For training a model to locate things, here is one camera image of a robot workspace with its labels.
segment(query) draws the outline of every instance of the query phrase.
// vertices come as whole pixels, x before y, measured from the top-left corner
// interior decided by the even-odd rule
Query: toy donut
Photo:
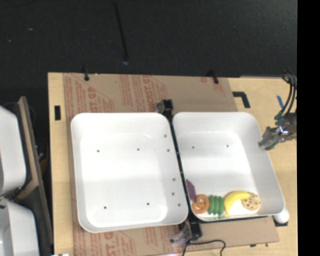
[[[209,198],[205,194],[199,194],[196,201],[192,204],[192,210],[195,214],[205,213],[210,206]]]

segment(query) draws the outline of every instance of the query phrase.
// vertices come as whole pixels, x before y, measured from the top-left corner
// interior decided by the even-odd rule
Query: cardboard
[[[228,80],[211,77],[159,75],[92,74],[63,75],[65,119],[72,203],[73,244],[76,256],[150,256],[178,253],[183,247],[171,245],[177,225],[129,229],[105,233],[83,230],[77,217],[70,122],[84,112],[154,112],[163,99],[171,99],[174,113],[181,111],[237,111]],[[200,241],[223,240],[227,247],[279,241],[272,217],[222,221],[201,225]],[[221,248],[221,243],[188,246],[187,251]]]

